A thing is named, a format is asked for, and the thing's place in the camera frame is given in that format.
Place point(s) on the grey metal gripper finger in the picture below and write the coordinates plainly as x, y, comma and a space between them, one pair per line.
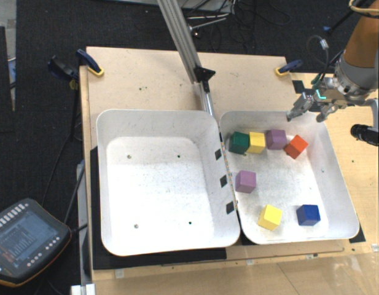
301, 105
326, 110

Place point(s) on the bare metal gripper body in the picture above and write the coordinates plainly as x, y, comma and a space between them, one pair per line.
339, 95

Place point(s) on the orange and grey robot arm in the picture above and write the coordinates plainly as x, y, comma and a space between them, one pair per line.
362, 38

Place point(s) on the orange cube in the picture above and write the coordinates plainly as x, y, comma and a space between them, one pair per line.
296, 146

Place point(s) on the purple cube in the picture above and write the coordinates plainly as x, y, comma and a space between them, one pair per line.
276, 139
245, 181

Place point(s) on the yellow cube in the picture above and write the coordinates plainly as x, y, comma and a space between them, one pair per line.
256, 142
270, 217

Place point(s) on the green cube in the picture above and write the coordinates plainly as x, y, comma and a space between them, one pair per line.
239, 142

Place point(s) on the white plastic tray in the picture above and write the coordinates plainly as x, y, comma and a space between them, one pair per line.
158, 183
287, 183

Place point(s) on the blue cube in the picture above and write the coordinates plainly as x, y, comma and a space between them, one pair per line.
308, 215

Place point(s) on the pale wood board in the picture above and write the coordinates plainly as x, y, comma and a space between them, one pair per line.
140, 81

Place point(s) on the black cylinder on white bracket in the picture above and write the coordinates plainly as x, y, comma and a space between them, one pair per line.
365, 134

